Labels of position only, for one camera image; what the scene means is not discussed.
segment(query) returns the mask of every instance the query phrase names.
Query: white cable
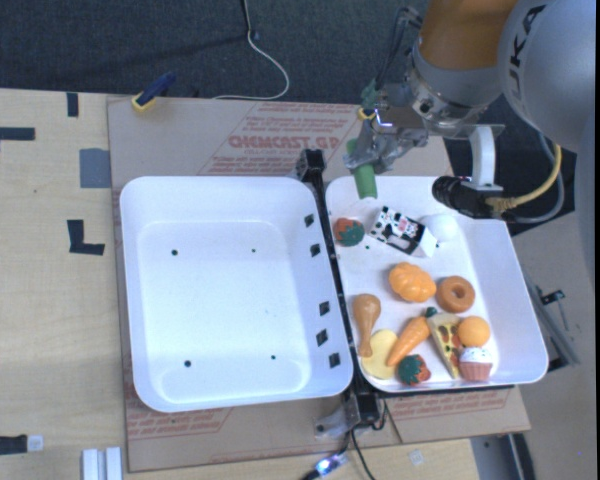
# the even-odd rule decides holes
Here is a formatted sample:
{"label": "white cable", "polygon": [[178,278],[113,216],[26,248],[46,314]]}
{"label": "white cable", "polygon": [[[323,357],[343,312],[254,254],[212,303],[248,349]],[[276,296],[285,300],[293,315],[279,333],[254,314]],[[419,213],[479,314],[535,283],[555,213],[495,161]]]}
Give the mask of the white cable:
{"label": "white cable", "polygon": [[247,0],[243,0],[244,1],[244,13],[247,19],[247,41],[249,43],[249,45],[251,46],[251,48],[253,48],[256,52],[258,52],[260,55],[262,55],[265,59],[267,59],[269,62],[271,62],[275,67],[277,67],[280,72],[282,73],[282,75],[284,76],[284,80],[285,80],[285,87],[284,89],[276,94],[275,96],[236,96],[233,94],[224,94],[222,96],[215,96],[214,100],[218,100],[218,99],[224,99],[224,98],[235,98],[235,99],[243,99],[243,100],[275,100],[278,98],[281,98],[282,96],[284,96],[286,94],[286,92],[289,90],[289,75],[287,74],[287,72],[285,71],[285,69],[280,65],[280,63],[275,60],[273,57],[271,57],[271,55],[263,52],[260,48],[258,48],[255,44],[253,44],[253,41],[251,40],[251,18],[249,16],[249,4],[247,3]]}

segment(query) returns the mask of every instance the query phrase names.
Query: dark carpet floor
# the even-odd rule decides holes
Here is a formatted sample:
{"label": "dark carpet floor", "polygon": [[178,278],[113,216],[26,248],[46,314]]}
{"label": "dark carpet floor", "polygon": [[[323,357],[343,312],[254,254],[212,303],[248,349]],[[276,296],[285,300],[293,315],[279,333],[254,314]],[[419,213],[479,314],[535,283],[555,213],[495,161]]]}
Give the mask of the dark carpet floor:
{"label": "dark carpet floor", "polygon": [[[428,0],[247,0],[256,44],[286,69],[280,101],[360,103],[375,76],[395,10],[424,13]],[[169,96],[223,94],[268,97],[284,87],[281,73],[246,41],[242,0],[0,0],[0,87],[136,94],[173,71]],[[404,50],[415,39],[407,30]],[[398,59],[389,79],[399,80]],[[496,182],[512,195],[540,185],[550,171],[533,130],[503,98],[481,119],[505,124],[498,138]],[[447,141],[456,174],[470,173],[466,143]],[[575,157],[563,162],[573,210]],[[521,213],[540,215],[555,190]],[[511,224],[512,234],[530,226]]]}

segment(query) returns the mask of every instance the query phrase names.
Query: plastic food toy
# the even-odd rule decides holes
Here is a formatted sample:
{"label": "plastic food toy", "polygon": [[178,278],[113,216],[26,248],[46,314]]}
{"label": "plastic food toy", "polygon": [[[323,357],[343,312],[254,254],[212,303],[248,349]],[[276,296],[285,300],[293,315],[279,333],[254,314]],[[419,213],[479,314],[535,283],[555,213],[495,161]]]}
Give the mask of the plastic food toy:
{"label": "plastic food toy", "polygon": [[364,226],[361,222],[345,217],[339,218],[334,227],[333,232],[336,241],[345,247],[351,247],[362,242],[364,238]]}
{"label": "plastic food toy", "polygon": [[362,293],[353,299],[353,318],[360,332],[358,354],[362,357],[370,357],[373,354],[369,340],[380,311],[380,299],[375,295]]}
{"label": "plastic food toy", "polygon": [[463,313],[473,306],[475,300],[473,285],[464,277],[449,276],[438,283],[436,301],[445,311]]}
{"label": "plastic food toy", "polygon": [[458,338],[465,347],[481,347],[491,337],[487,321],[479,316],[468,316],[458,326]]}
{"label": "plastic food toy", "polygon": [[458,221],[453,215],[437,213],[427,215],[421,220],[438,242],[449,242],[458,234]]}
{"label": "plastic food toy", "polygon": [[407,302],[424,302],[436,293],[436,283],[428,272],[403,261],[389,272],[389,284]]}
{"label": "plastic food toy", "polygon": [[382,207],[369,235],[414,256],[431,257],[437,245],[436,238],[422,223],[388,206]]}
{"label": "plastic food toy", "polygon": [[444,365],[454,379],[458,378],[460,374],[458,363],[464,348],[458,336],[460,321],[461,318],[458,315],[437,311],[427,318],[427,325],[435,341],[436,348],[444,361]]}
{"label": "plastic food toy", "polygon": [[420,354],[406,356],[397,369],[398,378],[408,386],[415,386],[431,378],[431,371]]}
{"label": "plastic food toy", "polygon": [[436,312],[435,308],[427,308],[424,315],[409,320],[400,333],[398,341],[391,349],[391,354],[387,358],[387,366],[396,366],[414,348],[431,336],[431,331],[427,325],[427,317],[434,315]]}
{"label": "plastic food toy", "polygon": [[391,379],[396,374],[395,366],[387,366],[387,356],[397,341],[398,336],[390,329],[380,329],[371,336],[371,349],[373,354],[369,357],[361,357],[362,369],[377,379]]}
{"label": "plastic food toy", "polygon": [[486,348],[467,347],[460,355],[460,375],[467,380],[487,380],[492,367],[493,359]]}

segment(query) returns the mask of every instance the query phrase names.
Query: beige tabletop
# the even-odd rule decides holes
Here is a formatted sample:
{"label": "beige tabletop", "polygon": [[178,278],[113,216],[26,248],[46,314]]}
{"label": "beige tabletop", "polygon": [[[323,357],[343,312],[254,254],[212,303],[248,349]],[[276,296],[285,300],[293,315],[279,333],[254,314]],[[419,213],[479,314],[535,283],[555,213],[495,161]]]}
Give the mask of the beige tabletop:
{"label": "beige tabletop", "polygon": [[[125,455],[121,343],[110,188],[80,186],[79,151],[108,149],[106,95],[0,89],[0,436],[40,435],[44,449],[0,456],[0,479],[80,478],[84,449]],[[68,220],[103,255],[69,253]],[[323,455],[198,466],[125,478],[301,478]],[[366,478],[355,452],[330,475]],[[478,479],[468,439],[364,450],[375,477]]]}

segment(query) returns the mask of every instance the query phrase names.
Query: cardboard sheet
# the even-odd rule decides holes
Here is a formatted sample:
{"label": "cardboard sheet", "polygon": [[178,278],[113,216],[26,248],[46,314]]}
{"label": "cardboard sheet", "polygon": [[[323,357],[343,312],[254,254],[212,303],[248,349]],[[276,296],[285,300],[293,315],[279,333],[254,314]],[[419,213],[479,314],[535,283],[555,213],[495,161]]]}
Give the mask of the cardboard sheet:
{"label": "cardboard sheet", "polygon": [[[108,101],[114,233],[123,347],[128,465],[131,472],[331,452],[338,439],[316,438],[317,419],[340,397],[192,411],[155,412],[133,388],[120,229],[119,196],[146,175],[287,176],[303,149],[324,152],[325,181],[349,175],[346,142],[361,122],[357,106],[159,98],[146,113],[130,97]],[[387,175],[451,174],[441,139],[431,139]],[[388,400],[392,424],[360,436],[362,446],[499,434],[529,428],[517,388],[427,394]]]}

